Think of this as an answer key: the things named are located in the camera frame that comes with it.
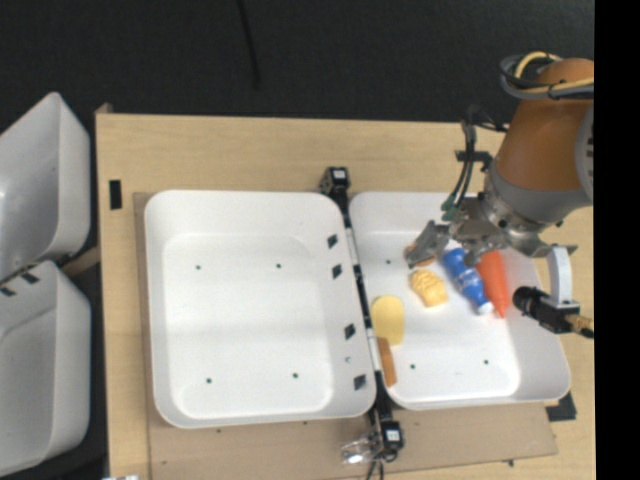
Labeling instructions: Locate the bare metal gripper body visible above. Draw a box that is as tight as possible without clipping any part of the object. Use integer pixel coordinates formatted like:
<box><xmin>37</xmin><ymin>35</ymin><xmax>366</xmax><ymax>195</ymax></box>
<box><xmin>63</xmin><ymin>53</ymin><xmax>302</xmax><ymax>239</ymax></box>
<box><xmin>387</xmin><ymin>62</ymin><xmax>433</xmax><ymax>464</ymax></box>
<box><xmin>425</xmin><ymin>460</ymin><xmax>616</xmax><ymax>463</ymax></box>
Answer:
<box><xmin>448</xmin><ymin>196</ymin><xmax>557</xmax><ymax>260</ymax></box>

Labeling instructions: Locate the blue and white bottle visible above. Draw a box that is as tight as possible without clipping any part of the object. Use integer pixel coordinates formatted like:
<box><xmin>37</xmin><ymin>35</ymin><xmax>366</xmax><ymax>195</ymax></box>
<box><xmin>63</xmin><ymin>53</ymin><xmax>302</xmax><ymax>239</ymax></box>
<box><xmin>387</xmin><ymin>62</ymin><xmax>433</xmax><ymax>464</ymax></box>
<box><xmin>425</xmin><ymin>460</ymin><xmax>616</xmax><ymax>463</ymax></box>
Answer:
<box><xmin>441</xmin><ymin>246</ymin><xmax>496</xmax><ymax>316</ymax></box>

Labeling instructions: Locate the brown and orange biscuit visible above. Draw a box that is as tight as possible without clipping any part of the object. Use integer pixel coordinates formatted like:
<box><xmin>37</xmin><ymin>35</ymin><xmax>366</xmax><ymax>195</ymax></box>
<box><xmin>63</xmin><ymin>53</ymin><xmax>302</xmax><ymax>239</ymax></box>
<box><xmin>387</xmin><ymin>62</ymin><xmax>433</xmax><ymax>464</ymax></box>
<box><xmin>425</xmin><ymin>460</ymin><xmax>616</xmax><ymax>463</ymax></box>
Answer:
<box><xmin>403</xmin><ymin>243</ymin><xmax>432</xmax><ymax>269</ymax></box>

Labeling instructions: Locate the orange carrot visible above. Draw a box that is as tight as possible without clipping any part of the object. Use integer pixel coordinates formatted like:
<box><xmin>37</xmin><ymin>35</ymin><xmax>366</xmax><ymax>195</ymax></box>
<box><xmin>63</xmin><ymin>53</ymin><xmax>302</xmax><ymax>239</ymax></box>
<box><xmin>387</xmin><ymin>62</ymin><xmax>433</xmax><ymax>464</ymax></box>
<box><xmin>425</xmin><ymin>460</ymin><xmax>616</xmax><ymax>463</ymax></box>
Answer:
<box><xmin>474</xmin><ymin>249</ymin><xmax>512</xmax><ymax>319</ymax></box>

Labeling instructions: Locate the yellow ridged toy bread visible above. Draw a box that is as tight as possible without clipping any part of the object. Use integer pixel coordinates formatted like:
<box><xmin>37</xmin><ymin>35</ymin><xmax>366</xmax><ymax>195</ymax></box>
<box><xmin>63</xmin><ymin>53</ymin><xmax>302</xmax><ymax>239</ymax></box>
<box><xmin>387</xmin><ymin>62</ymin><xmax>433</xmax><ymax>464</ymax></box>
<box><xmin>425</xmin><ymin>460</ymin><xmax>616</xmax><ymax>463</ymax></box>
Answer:
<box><xmin>409</xmin><ymin>267</ymin><xmax>449</xmax><ymax>309</ymax></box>

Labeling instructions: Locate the thin black and white rod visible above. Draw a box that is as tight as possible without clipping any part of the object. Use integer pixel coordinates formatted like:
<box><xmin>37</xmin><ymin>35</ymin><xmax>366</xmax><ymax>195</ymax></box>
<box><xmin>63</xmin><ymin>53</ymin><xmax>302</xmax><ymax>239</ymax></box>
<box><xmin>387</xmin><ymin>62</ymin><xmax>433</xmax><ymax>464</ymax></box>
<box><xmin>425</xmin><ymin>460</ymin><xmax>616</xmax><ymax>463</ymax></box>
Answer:
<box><xmin>337</xmin><ymin>191</ymin><xmax>389</xmax><ymax>420</ymax></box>

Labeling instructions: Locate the white plastic tray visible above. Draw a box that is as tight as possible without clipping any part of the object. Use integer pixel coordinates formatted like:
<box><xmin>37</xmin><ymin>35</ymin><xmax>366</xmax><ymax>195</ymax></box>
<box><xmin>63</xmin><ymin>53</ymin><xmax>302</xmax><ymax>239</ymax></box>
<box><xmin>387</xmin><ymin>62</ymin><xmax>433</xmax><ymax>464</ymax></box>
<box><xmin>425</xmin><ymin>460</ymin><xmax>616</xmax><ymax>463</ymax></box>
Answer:
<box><xmin>347</xmin><ymin>190</ymin><xmax>573</xmax><ymax>412</ymax></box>
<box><xmin>143</xmin><ymin>188</ymin><xmax>378</xmax><ymax>430</ymax></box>

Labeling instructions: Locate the black cylinder on white bracket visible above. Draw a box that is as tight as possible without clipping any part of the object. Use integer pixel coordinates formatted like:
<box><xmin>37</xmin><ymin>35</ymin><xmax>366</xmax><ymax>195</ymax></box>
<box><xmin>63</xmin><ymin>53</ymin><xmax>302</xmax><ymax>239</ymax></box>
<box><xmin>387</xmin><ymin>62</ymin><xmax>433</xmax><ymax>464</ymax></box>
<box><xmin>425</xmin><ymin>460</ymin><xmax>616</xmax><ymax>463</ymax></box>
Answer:
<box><xmin>511</xmin><ymin>245</ymin><xmax>582</xmax><ymax>335</ymax></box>

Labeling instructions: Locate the black block with thin wires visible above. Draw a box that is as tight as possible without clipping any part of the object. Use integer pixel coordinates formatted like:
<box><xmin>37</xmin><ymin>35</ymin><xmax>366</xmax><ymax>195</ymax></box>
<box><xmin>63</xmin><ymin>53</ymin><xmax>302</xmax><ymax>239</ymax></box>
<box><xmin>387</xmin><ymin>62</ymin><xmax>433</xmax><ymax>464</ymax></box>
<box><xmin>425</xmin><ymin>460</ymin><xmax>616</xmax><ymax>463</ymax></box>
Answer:
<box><xmin>318</xmin><ymin>165</ymin><xmax>352</xmax><ymax>195</ymax></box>
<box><xmin>370</xmin><ymin>416</ymin><xmax>407</xmax><ymax>453</ymax></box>

